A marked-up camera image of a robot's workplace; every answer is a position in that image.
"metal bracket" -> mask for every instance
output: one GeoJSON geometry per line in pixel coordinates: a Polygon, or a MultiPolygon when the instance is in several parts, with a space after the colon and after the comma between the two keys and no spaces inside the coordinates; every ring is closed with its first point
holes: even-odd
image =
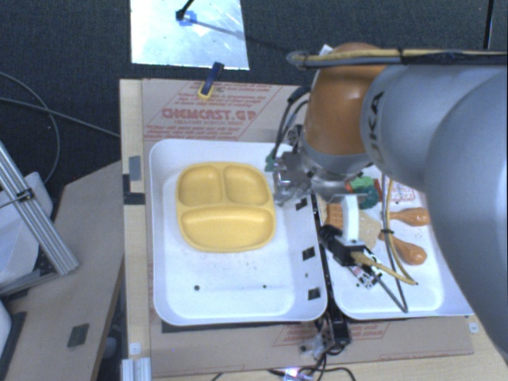
{"type": "Polygon", "coordinates": [[[121,381],[152,381],[152,361],[150,358],[122,360],[121,381]]]}
{"type": "Polygon", "coordinates": [[[59,275],[66,275],[76,269],[79,265],[78,260],[62,241],[37,199],[31,195],[30,190],[27,190],[28,184],[1,141],[0,186],[30,228],[56,272],[59,275]]]}

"black tape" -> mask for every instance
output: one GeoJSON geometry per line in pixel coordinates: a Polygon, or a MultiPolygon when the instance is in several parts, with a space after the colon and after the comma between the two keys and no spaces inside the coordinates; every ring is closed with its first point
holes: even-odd
{"type": "Polygon", "coordinates": [[[314,247],[310,247],[307,250],[302,251],[302,258],[303,260],[308,260],[309,258],[312,258],[316,256],[316,250],[314,247]]]}
{"type": "Polygon", "coordinates": [[[90,327],[89,323],[85,323],[83,325],[74,326],[71,331],[71,335],[69,336],[69,341],[67,343],[67,347],[73,348],[79,346],[81,344],[85,344],[87,340],[88,328],[90,327]]]}
{"type": "Polygon", "coordinates": [[[321,297],[321,292],[319,288],[309,289],[309,300],[318,299],[321,297]]]}
{"type": "Polygon", "coordinates": [[[303,207],[305,207],[307,205],[308,205],[307,198],[300,199],[300,203],[297,203],[295,205],[296,211],[298,212],[301,208],[303,208],[303,207]]]}
{"type": "Polygon", "coordinates": [[[143,193],[135,193],[130,191],[130,176],[124,174],[122,176],[124,188],[124,205],[144,205],[145,197],[143,193]]]}

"cardboard sheet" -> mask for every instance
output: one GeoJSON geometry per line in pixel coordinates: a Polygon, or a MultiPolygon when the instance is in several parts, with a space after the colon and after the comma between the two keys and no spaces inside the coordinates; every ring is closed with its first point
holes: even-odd
{"type": "MultiPolygon", "coordinates": [[[[201,82],[145,80],[142,83],[144,173],[148,154],[164,138],[270,142],[275,139],[288,96],[296,87],[217,83],[214,96],[197,97],[201,82]]],[[[304,112],[299,114],[302,120],[304,112]]],[[[149,179],[145,180],[149,193],[149,179]]],[[[163,325],[153,309],[152,237],[147,205],[150,340],[154,378],[312,365],[299,347],[313,337],[314,323],[179,328],[163,325]]],[[[464,317],[356,322],[352,343],[331,364],[472,354],[464,317]]]]}

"green object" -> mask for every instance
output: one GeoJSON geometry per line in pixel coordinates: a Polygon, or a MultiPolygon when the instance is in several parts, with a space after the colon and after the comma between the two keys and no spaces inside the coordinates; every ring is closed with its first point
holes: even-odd
{"type": "Polygon", "coordinates": [[[362,210],[370,209],[379,202],[379,194],[374,186],[374,179],[370,176],[360,176],[349,183],[354,193],[367,194],[367,197],[360,203],[362,210]]]}
{"type": "Polygon", "coordinates": [[[364,187],[373,187],[374,179],[370,176],[360,176],[359,178],[355,178],[353,181],[349,183],[351,188],[356,191],[356,189],[364,188],[364,187]]]}
{"type": "Polygon", "coordinates": [[[273,150],[267,155],[267,157],[264,160],[266,162],[266,165],[264,166],[264,171],[273,172],[273,167],[275,164],[275,160],[273,159],[273,150]]]}
{"type": "Polygon", "coordinates": [[[367,194],[367,197],[363,202],[360,203],[360,208],[362,210],[370,209],[374,207],[379,202],[378,191],[375,189],[374,185],[370,187],[362,187],[355,190],[356,194],[367,194]]]}

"gray robot arm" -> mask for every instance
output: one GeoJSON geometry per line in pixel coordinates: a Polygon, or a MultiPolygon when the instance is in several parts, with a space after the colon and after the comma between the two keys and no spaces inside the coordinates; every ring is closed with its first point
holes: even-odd
{"type": "Polygon", "coordinates": [[[364,98],[365,150],[426,193],[457,283],[508,360],[506,66],[389,67],[364,98]]]}

